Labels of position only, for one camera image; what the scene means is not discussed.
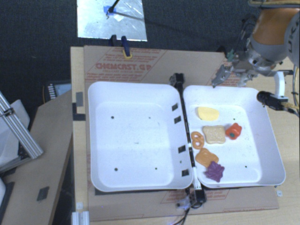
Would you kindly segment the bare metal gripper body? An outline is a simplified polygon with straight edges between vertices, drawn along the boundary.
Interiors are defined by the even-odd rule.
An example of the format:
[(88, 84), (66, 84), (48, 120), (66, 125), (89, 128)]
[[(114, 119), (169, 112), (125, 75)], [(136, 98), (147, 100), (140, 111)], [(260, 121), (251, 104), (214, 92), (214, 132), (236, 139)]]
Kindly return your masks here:
[(255, 50), (237, 51), (232, 59), (231, 72), (247, 75), (273, 76), (278, 61), (262, 57)]

